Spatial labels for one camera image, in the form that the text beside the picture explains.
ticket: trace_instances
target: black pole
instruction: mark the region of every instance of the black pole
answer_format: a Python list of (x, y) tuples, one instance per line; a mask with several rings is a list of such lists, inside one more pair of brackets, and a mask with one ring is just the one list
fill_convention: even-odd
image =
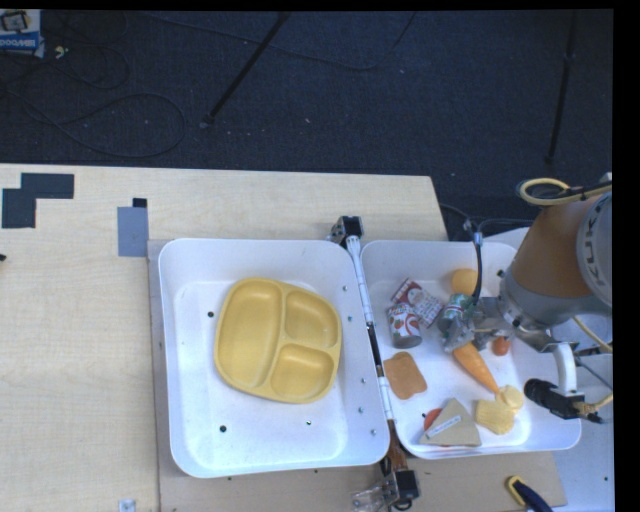
[(242, 68), (242, 71), (240, 71), (240, 74), (238, 74), (238, 76), (235, 78), (235, 80), (232, 82), (232, 84), (229, 86), (226, 92), (222, 95), (218, 103), (216, 103), (216, 106), (213, 107), (211, 112), (209, 112), (207, 115), (205, 115), (202, 118), (202, 121), (200, 121), (200, 128), (207, 128), (209, 125), (213, 124), (216, 114), (220, 111), (223, 105), (231, 97), (233, 92), (238, 88), (238, 86), (240, 85), (240, 82), (242, 82), (242, 80), (247, 75), (247, 73), (249, 73), (249, 70), (251, 70), (251, 68), (256, 63), (256, 61), (258, 60), (262, 52), (265, 50), (265, 48), (269, 46), (269, 43), (271, 42), (271, 40), (275, 37), (275, 35), (280, 30), (280, 27), (282, 27), (283, 23), (287, 21), (287, 18), (289, 18), (290, 15), (291, 15), (290, 12), (278, 13), (278, 20), (275, 22), (273, 27), (271, 27), (271, 30), (269, 30), (269, 33), (262, 40), (262, 43), (260, 43), (260, 46), (258, 46), (256, 51), (253, 52), (253, 55), (244, 65), (244, 67)]
[(571, 25), (569, 26), (569, 39), (567, 40), (567, 49), (564, 54), (564, 69), (562, 72), (562, 82), (560, 83), (560, 95), (558, 97), (558, 105), (556, 107), (556, 119), (553, 124), (553, 131), (551, 133), (551, 144), (549, 145), (549, 152), (545, 157), (545, 162), (550, 164), (553, 162), (553, 157), (556, 152), (556, 144), (558, 143), (558, 133), (560, 132), (560, 123), (562, 122), (562, 112), (564, 110), (564, 100), (567, 95), (567, 85), (569, 83), (569, 71), (571, 70), (571, 64), (573, 63), (574, 47), (576, 42), (576, 19), (578, 16), (578, 9), (574, 9), (571, 13)]

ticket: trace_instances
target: wooden table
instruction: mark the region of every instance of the wooden table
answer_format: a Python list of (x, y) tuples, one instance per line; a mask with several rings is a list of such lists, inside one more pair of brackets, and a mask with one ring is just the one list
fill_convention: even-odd
[[(125, 499), (138, 512), (349, 510), (377, 465), (186, 492), (192, 478), (158, 446), (149, 262), (120, 254), (118, 209), (145, 199), (152, 240), (323, 239), (342, 215), (363, 219), (363, 243), (446, 240), (430, 178), (0, 164), (0, 188), (32, 174), (73, 175), (73, 197), (36, 199), (35, 227), (0, 229), (3, 510), (107, 512)], [(513, 474), (565, 503), (551, 453), (409, 463), (421, 488), (412, 511), (520, 510), (504, 488)]]

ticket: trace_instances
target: white surface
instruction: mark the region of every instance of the white surface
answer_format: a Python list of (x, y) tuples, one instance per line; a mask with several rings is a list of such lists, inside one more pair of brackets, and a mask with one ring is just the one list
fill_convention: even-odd
[[(506, 270), (515, 250), (505, 244), (486, 242), (482, 248), (482, 296), (496, 296), (499, 288), (498, 270)], [(460, 268), (477, 268), (476, 253), (470, 242), (383, 241), (365, 245), (362, 262), (371, 295), (376, 334), (383, 360), (400, 350), (393, 347), (387, 325), (387, 309), (391, 297), (406, 278), (420, 284), (427, 292), (446, 303), (452, 293), (450, 279)], [(427, 390), (409, 399), (399, 399), (391, 393), (391, 407), (396, 419), (398, 436), (403, 446), (417, 457), (441, 459), (488, 454), (563, 450), (574, 446), (579, 438), (579, 420), (562, 420), (546, 409), (525, 400), (518, 412), (514, 428), (497, 435), (479, 426), (482, 445), (442, 447), (418, 443), (423, 433), (423, 413), (443, 407), (450, 398), (457, 398), (474, 414), (479, 399), (493, 400), (484, 388), (459, 364), (444, 352), (441, 333), (434, 324), (422, 329), (423, 342), (407, 349), (427, 381)], [(499, 357), (487, 348), (481, 352), (497, 384), (522, 390), (530, 378), (557, 381), (557, 366), (551, 354), (540, 354), (520, 340), (514, 340), (509, 353)]]
[[(317, 240), (179, 239), (163, 248), (158, 265), (170, 444), (183, 471), (213, 478), (384, 457), (390, 435), (353, 263), (342, 247)], [(338, 374), (322, 399), (276, 402), (232, 388), (217, 373), (219, 313), (232, 285), (248, 277), (311, 290), (340, 314)]]
[[(500, 233), (487, 240), (502, 242), (517, 249), (527, 228)], [(580, 316), (597, 335), (608, 341), (613, 339), (613, 318), (595, 315)], [(580, 342), (578, 348), (597, 346), (575, 322), (554, 328), (554, 336), (565, 336)], [(613, 356), (600, 354), (582, 357), (583, 362), (613, 386)], [(578, 388), (585, 393), (587, 402), (597, 401), (610, 391), (584, 368), (577, 368)], [(615, 466), (613, 437), (613, 402), (600, 410), (600, 416), (609, 422), (598, 425), (583, 421), (579, 443), (570, 450), (554, 453), (558, 473), (564, 486), (567, 505), (556, 507), (557, 512), (613, 512), (615, 511)]]

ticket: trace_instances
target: yellow bowl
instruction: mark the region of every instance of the yellow bowl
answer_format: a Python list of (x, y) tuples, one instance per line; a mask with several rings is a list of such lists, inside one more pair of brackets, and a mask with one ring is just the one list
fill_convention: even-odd
[(281, 281), (234, 284), (216, 328), (214, 362), (230, 386), (271, 400), (308, 403), (333, 385), (342, 325), (324, 297)]

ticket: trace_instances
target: dark carpet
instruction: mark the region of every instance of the dark carpet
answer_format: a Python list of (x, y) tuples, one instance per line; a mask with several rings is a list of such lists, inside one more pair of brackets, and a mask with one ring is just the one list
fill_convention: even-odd
[(277, 19), (43, 10), (44, 57), (0, 53), (0, 161), (431, 176), (451, 239), (612, 171), (613, 9), (294, 11), (220, 104)]

